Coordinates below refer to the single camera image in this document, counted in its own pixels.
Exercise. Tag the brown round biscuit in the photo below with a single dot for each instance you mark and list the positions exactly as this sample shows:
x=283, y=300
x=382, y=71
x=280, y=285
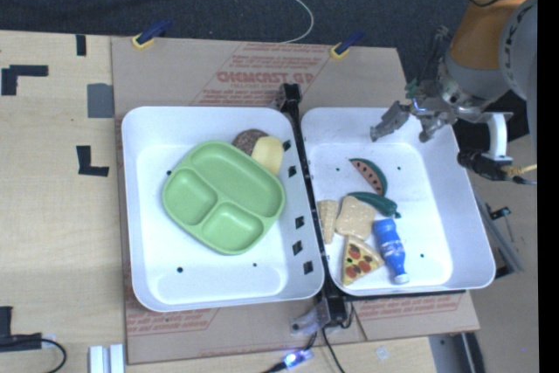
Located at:
x=245, y=140

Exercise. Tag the tan waffle cone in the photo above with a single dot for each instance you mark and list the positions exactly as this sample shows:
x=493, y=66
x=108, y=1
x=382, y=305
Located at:
x=327, y=216

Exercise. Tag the white plastic tray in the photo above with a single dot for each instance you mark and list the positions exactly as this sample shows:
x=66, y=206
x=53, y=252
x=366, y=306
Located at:
x=428, y=205
x=153, y=196

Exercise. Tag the thin black rod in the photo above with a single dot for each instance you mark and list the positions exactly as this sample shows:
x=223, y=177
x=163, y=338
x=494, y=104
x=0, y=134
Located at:
x=305, y=170

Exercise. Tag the brown cardboard board red print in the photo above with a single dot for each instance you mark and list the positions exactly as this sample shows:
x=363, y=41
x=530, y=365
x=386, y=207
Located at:
x=183, y=70

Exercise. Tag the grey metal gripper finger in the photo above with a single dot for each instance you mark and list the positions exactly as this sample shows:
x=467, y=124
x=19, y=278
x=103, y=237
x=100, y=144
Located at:
x=430, y=130
x=386, y=124

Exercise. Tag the tan bread slice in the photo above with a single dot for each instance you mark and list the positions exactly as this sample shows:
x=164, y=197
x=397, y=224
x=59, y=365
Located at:
x=354, y=217

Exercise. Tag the green divided plate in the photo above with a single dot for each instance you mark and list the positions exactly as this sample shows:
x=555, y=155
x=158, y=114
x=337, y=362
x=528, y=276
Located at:
x=222, y=196

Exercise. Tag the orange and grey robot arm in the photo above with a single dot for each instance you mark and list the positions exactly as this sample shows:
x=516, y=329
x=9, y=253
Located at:
x=480, y=35

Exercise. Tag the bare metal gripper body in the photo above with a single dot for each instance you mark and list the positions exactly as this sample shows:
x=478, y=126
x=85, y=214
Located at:
x=441, y=102

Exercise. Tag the yellow potato chip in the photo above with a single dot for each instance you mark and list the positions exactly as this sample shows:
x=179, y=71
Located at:
x=268, y=153

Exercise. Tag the black cylinder on white bracket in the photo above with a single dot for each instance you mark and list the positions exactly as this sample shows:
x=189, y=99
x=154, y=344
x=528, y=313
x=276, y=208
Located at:
x=491, y=148

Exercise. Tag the watermelon slice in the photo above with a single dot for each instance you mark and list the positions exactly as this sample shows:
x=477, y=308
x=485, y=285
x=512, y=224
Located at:
x=371, y=174

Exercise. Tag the pizza slice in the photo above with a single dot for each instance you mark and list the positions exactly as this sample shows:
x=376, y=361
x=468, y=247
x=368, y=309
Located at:
x=356, y=262

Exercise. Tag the green pepper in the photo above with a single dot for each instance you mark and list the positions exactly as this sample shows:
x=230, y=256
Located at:
x=375, y=202

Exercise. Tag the blue bottle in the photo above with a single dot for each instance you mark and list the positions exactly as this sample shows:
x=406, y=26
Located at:
x=391, y=246

